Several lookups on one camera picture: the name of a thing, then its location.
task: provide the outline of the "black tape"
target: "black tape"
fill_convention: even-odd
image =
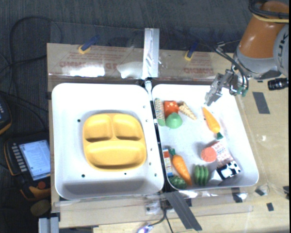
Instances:
[[[233,199],[235,200],[236,203],[242,203],[243,202],[243,199],[239,196],[240,191],[241,190],[239,189],[239,187],[232,188]]]
[[[267,205],[267,209],[268,209],[269,212],[274,210],[274,207],[273,207],[272,203],[267,203],[266,205]]]
[[[262,92],[252,92],[253,97],[256,101],[256,105],[260,114],[270,114],[267,102]]]
[[[188,204],[184,201],[182,195],[178,192],[167,192],[165,197],[168,199],[184,227],[188,229],[194,229],[196,231],[201,231],[202,227],[197,222],[196,217],[193,215]]]
[[[260,196],[265,195],[265,193],[264,193],[262,190],[260,190],[259,188],[257,188],[257,189],[255,190],[255,192],[256,192],[257,194],[259,194]]]
[[[188,204],[189,207],[192,207],[192,199],[191,198],[186,198],[186,199],[184,199],[184,201],[186,201],[186,203]]]
[[[49,215],[49,217],[58,217],[58,222],[60,222],[60,212],[53,212]]]
[[[289,186],[286,185],[286,186],[283,187],[283,189],[284,189],[284,192],[286,194],[286,199],[289,200]]]

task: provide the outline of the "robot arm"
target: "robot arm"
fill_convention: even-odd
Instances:
[[[205,96],[207,105],[222,96],[222,88],[228,88],[231,95],[244,97],[251,78],[276,78],[268,81],[270,90],[289,86],[289,7],[278,1],[249,0],[249,10],[253,17],[233,58],[227,58],[232,63],[231,70],[217,74]],[[282,74],[286,78],[277,78]]]

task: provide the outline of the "toy food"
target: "toy food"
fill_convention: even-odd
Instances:
[[[156,98],[154,99],[154,107],[155,107],[155,114],[156,114],[156,119],[157,123],[161,126],[165,126],[165,114],[164,114],[164,105],[163,102]]]
[[[122,171],[146,161],[145,135],[138,119],[131,115],[92,115],[83,125],[82,138],[85,158],[95,169]]]
[[[184,115],[188,116],[192,120],[196,120],[197,117],[192,112],[192,110],[188,107],[188,105],[185,102],[180,103],[179,105],[179,111],[182,112]]]
[[[214,162],[217,159],[217,152],[212,147],[204,148],[200,157],[206,162]]]
[[[166,118],[166,126],[171,129],[179,128],[181,125],[182,125],[182,118],[176,112],[173,112]]]
[[[224,166],[226,163],[234,160],[234,158],[220,141],[215,142],[210,147],[213,148],[217,153],[218,167]]]
[[[209,171],[206,166],[196,165],[194,169],[194,182],[196,185],[206,185],[209,178]]]
[[[226,163],[224,166],[214,170],[210,175],[209,183],[218,185],[223,180],[233,177],[240,172],[241,169],[237,163],[235,161],[231,161],[230,163]]]
[[[178,113],[179,107],[176,101],[164,101],[164,113],[165,118],[167,118],[170,114]]]
[[[169,182],[178,189],[185,189],[188,185],[186,184],[185,180],[178,175],[169,177]]]
[[[166,174],[168,177],[173,176],[173,170],[171,167],[171,160],[170,160],[170,154],[168,149],[163,149],[163,157],[164,157],[164,163],[165,163],[165,169],[166,169]]]
[[[172,155],[172,164],[174,165],[174,168],[178,172],[178,174],[185,180],[186,184],[192,185],[192,179],[189,174],[189,171],[185,165],[185,162],[182,158],[182,156],[176,154],[175,149],[170,149],[169,153]]]
[[[204,117],[207,121],[207,125],[209,127],[209,129],[217,134],[217,139],[222,139],[223,136],[220,133],[220,124],[218,123],[218,121],[214,118],[213,114],[207,110],[205,107],[203,107],[203,113],[204,113]]]

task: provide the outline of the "wooden table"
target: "wooden table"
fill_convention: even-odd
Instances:
[[[66,45],[48,44],[48,67],[60,60]],[[230,63],[215,53],[207,53],[210,68],[224,73]],[[56,75],[48,76],[48,92],[62,82],[80,82]],[[260,114],[253,93],[263,93],[269,114]],[[289,205],[289,89],[269,91],[267,81],[250,80],[250,89],[243,98],[236,96],[247,136],[259,169],[256,186],[245,190],[243,202],[235,202],[232,193],[223,196],[192,199],[191,211],[205,233],[266,233],[290,230]],[[51,201],[53,212],[60,212],[60,228],[98,226],[95,233],[137,232],[146,222],[156,222],[162,213],[149,213],[148,200],[140,198],[120,200],[62,201],[54,186],[54,148],[52,135],[52,106],[49,103],[51,149]],[[172,210],[167,213],[174,232],[186,230]],[[171,232],[166,220],[154,226],[153,233]]]

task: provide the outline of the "toy vegetable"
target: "toy vegetable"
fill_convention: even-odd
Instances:
[[[209,171],[206,166],[196,165],[194,169],[194,182],[197,185],[206,185],[209,179]]]
[[[155,107],[155,114],[156,114],[156,118],[157,118],[157,123],[161,126],[165,126],[166,122],[165,122],[165,114],[164,114],[164,105],[163,102],[156,98],[154,99],[154,107]]]
[[[218,121],[214,118],[213,114],[207,110],[205,107],[203,107],[203,113],[204,113],[204,117],[207,121],[207,125],[208,125],[208,128],[217,134],[217,139],[222,139],[223,136],[221,135],[220,133],[220,124],[218,123]]]
[[[178,113],[179,107],[176,101],[164,101],[164,113],[167,118],[173,112]]]
[[[187,187],[187,184],[185,180],[178,175],[172,176],[168,178],[170,183],[178,189],[185,189]]]
[[[193,111],[188,107],[188,105],[185,102],[181,102],[178,104],[179,111],[182,112],[184,115],[188,116],[192,120],[196,120],[197,117],[193,113]]]
[[[217,152],[212,147],[204,148],[200,153],[200,157],[206,162],[214,162],[217,159]]]
[[[189,174],[189,171],[185,165],[185,162],[182,158],[182,156],[176,154],[175,149],[170,149],[169,153],[172,155],[172,164],[174,165],[174,168],[178,172],[178,174],[185,180],[186,184],[192,185],[192,179]]]

